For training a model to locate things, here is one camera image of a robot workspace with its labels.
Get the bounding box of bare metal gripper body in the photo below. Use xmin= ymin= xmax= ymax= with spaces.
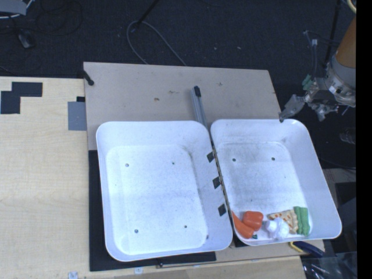
xmin=303 ymin=73 xmax=356 ymax=108

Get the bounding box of white plastic tray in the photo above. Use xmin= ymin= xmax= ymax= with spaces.
xmin=95 ymin=120 xmax=234 ymax=263
xmin=209 ymin=118 xmax=343 ymax=247

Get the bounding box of green bean pod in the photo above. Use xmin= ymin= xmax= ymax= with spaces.
xmin=292 ymin=205 xmax=312 ymax=236

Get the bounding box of pizza slice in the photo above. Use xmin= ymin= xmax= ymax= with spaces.
xmin=267 ymin=209 xmax=300 ymax=235

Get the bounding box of orange bell pepper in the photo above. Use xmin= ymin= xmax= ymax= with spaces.
xmin=242 ymin=210 xmax=264 ymax=231

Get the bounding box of white lumpy toy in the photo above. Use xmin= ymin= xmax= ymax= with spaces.
xmin=264 ymin=217 xmax=291 ymax=241

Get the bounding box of orange carrot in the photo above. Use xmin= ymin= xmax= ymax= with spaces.
xmin=231 ymin=210 xmax=259 ymax=240

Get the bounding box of flat brown board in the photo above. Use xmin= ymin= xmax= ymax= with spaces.
xmin=83 ymin=62 xmax=326 ymax=270

